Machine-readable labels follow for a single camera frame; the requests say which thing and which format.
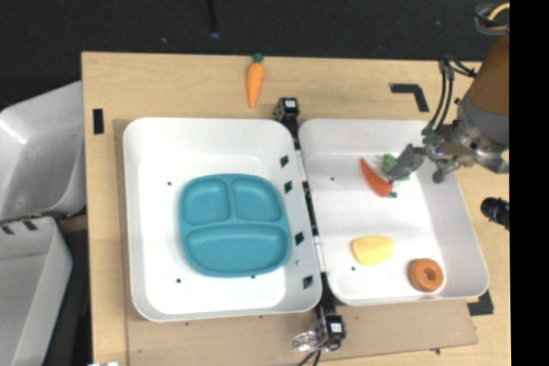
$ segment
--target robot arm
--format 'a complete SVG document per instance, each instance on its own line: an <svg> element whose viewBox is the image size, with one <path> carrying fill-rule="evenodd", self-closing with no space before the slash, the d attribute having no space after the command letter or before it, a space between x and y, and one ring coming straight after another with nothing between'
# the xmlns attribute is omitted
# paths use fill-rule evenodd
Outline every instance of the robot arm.
<svg viewBox="0 0 549 366"><path fill-rule="evenodd" d="M445 176L462 167L475 164L496 173L508 173L509 163L502 154L509 148L509 26L496 23L495 15L509 7L488 8L486 4L475 10L475 25L482 33L496 35L478 74L464 69L459 61L445 58L440 61L443 92L435 116L425 127L423 147L408 145L388 171L390 181L417 170L426 158L437 165L433 179L441 183ZM444 124L452 98L455 72L474 76L465 97L459 101L457 118Z"/></svg>

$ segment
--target black bracket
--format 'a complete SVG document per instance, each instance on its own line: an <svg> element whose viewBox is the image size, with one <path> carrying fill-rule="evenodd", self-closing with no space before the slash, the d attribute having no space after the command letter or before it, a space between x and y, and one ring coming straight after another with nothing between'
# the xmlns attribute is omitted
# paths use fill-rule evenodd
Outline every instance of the black bracket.
<svg viewBox="0 0 549 366"><path fill-rule="evenodd" d="M494 314L494 304L488 290L482 296L479 296L478 302L468 303L467 306L469 307L469 314L471 316Z"/></svg>
<svg viewBox="0 0 549 366"><path fill-rule="evenodd" d="M423 94L423 89L418 84L389 84L392 93L413 93L419 111L429 112L429 105Z"/></svg>
<svg viewBox="0 0 549 366"><path fill-rule="evenodd" d="M273 111L274 119L284 125L292 134L293 144L296 150L300 150L298 137L298 116L299 104L296 98L280 98ZM303 181L303 190L305 193L305 202L309 212L309 221L314 237L318 237L317 219L312 204L311 189L309 183ZM335 296L329 288L328 275L325 272L320 273L323 285L323 294L320 302L316 306L317 318L321 327L326 332L325 345L331 351L339 348L341 341L347 336L347 330L343 318L337 314L335 309Z"/></svg>
<svg viewBox="0 0 549 366"><path fill-rule="evenodd" d="M297 98L280 98L273 111L273 117L292 134L296 150L301 149L298 138L299 104Z"/></svg>

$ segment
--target red object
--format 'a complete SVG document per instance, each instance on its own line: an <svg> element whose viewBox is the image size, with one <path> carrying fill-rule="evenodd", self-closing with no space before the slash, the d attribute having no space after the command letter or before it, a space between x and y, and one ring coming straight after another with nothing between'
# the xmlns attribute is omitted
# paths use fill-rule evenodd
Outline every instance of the red object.
<svg viewBox="0 0 549 366"><path fill-rule="evenodd" d="M380 197L389 196L389 194L393 190L392 183L389 183L383 177L380 177L378 174L376 174L376 172L372 170L368 163L362 158L360 158L360 169L364 174L366 182L370 184L370 187L377 195L379 195Z"/></svg>

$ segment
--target wooden table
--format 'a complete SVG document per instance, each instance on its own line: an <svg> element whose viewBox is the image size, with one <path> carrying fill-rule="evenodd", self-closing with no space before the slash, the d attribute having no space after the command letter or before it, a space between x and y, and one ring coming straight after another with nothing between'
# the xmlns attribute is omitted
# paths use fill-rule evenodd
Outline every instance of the wooden table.
<svg viewBox="0 0 549 366"><path fill-rule="evenodd" d="M144 116L265 118L280 97L298 98L300 120L428 120L440 94L434 61L266 57L267 77L259 105L251 110L244 87L250 57L86 52L81 61L93 350L99 363L128 364L129 358L114 121ZM419 111L412 94L392 93L390 83L418 84L431 113ZM469 85L468 78L458 77L455 96L462 97ZM510 364L510 234L480 212L488 196L509 199L509 176L479 166L459 170L457 176L486 259L495 306L493 315L473 318L479 343L442 349L441 357L417 351L333 362L325 356L324 361L338 366Z"/></svg>

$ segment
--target orange object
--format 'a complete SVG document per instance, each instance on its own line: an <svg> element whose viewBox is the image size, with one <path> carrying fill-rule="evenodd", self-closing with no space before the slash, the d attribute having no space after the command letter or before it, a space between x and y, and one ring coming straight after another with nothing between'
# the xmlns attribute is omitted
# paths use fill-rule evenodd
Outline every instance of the orange object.
<svg viewBox="0 0 549 366"><path fill-rule="evenodd" d="M248 90L248 106L254 108L257 105L259 99L259 93L261 92L261 86L265 79L265 68L261 64L263 56L260 53L254 54L254 63L248 68L248 75L246 77L246 88Z"/></svg>
<svg viewBox="0 0 549 366"><path fill-rule="evenodd" d="M424 292L437 290L444 281L443 269L429 258L415 260L408 269L408 277L413 288Z"/></svg>
<svg viewBox="0 0 549 366"><path fill-rule="evenodd" d="M368 163L362 158L360 158L360 169L362 170L366 181L370 184L371 188L377 195L380 197L389 196L393 190L392 183L389 183L384 178L378 176L378 174L376 174L376 172L374 172L374 170L372 170Z"/></svg>
<svg viewBox="0 0 549 366"><path fill-rule="evenodd" d="M469 88L471 102L482 111L509 115L510 37L501 35L493 43Z"/></svg>

